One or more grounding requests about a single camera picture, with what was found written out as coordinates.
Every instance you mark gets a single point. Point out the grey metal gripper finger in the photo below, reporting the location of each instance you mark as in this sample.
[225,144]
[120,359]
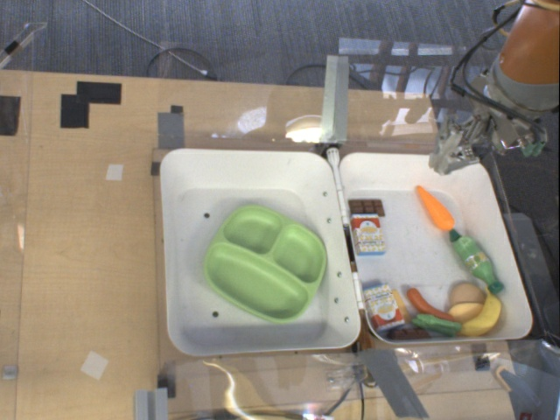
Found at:
[444,149]
[464,158]

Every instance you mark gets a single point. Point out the brown chocolate bar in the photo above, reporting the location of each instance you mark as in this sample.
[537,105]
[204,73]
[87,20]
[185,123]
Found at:
[409,333]
[366,207]

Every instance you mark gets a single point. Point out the green divided plate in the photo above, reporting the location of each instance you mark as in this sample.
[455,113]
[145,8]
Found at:
[249,278]

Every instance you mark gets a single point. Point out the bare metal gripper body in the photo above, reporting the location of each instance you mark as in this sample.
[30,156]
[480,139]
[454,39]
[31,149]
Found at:
[503,125]

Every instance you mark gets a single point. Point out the green bottle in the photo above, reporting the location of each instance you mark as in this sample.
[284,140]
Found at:
[472,258]

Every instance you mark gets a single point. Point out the thin black and white rod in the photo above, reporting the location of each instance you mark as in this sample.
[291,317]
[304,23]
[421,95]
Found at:
[339,186]

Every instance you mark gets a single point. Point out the white plastic tray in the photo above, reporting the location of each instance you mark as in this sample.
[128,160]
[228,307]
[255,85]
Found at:
[188,252]
[415,261]

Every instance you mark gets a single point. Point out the red sausage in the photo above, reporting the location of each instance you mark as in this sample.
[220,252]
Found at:
[422,305]

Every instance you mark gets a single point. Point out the red white blue carton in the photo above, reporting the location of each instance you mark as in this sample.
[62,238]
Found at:
[383,306]
[368,235]

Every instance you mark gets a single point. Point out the orange carrot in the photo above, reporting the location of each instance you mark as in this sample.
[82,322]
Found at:
[437,210]

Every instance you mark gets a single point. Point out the yellow banana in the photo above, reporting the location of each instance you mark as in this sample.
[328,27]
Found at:
[487,317]

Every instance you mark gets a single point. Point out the tan bread roll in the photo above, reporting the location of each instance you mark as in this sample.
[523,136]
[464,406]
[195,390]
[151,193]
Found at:
[467,296]

